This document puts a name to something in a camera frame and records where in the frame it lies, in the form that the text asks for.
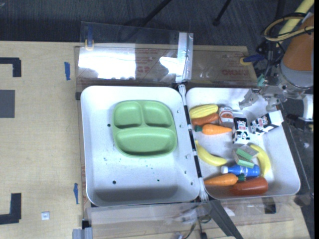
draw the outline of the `dark background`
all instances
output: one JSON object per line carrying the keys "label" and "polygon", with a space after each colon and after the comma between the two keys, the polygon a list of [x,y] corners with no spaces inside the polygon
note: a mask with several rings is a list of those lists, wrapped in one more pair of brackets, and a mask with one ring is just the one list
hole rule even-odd
{"label": "dark background", "polygon": [[[0,40],[78,42],[82,21],[123,25],[146,17],[163,0],[0,0]],[[172,0],[146,27],[194,33],[195,45],[247,46],[251,55],[264,41],[261,31],[276,15],[278,2],[284,14],[294,12],[303,0],[233,0],[218,27],[212,22],[226,0]],[[294,131],[301,160],[314,189],[313,134]],[[312,143],[305,149],[303,143]],[[299,202],[314,238],[314,195],[302,188]]]}

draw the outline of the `blue plastic bottle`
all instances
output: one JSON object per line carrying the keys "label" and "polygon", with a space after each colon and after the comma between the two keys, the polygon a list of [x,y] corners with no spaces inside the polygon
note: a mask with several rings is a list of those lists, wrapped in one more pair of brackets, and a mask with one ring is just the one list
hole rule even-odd
{"label": "blue plastic bottle", "polygon": [[254,165],[253,168],[249,168],[241,165],[225,166],[220,168],[221,173],[233,173],[235,175],[244,174],[245,177],[257,177],[260,174],[260,168],[258,165]]}

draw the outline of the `green plate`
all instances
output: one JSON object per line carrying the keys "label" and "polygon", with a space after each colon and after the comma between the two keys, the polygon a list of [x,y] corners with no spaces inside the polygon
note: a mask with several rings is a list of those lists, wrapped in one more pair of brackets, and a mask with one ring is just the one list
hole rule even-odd
{"label": "green plate", "polygon": [[117,149],[126,155],[165,155],[177,146],[173,116],[169,108],[158,101],[118,103],[112,114],[112,129]]}

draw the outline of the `beige tabletop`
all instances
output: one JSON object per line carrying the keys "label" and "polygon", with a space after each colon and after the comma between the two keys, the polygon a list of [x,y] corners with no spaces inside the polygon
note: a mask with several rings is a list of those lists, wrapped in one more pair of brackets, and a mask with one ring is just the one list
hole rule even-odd
{"label": "beige tabletop", "polygon": [[[70,239],[72,230],[81,227],[77,45],[0,42],[0,57],[18,57],[22,62],[22,77],[12,77],[12,65],[0,65],[0,90],[15,90],[14,118],[0,118],[0,214],[9,213],[11,193],[22,195],[21,220],[0,225],[1,239]],[[64,62],[70,64],[70,80]],[[73,192],[75,183],[79,204]],[[288,217],[278,218],[279,222],[237,222],[237,228],[244,238],[309,238],[300,208],[292,201],[288,207]],[[42,212],[50,213],[48,220],[41,219]],[[225,237],[219,228],[206,232],[209,238]],[[133,238],[172,238],[172,234]],[[199,235],[194,232],[189,238]]]}

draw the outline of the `yellow pole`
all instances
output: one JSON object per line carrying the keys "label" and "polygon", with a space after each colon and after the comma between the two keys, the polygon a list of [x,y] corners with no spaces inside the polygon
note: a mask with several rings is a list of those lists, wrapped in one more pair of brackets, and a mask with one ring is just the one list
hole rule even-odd
{"label": "yellow pole", "polygon": [[[295,12],[307,13],[314,5],[315,0],[303,0]],[[289,19],[283,28],[279,31],[279,34],[291,32],[295,26],[299,23],[300,19]]]}

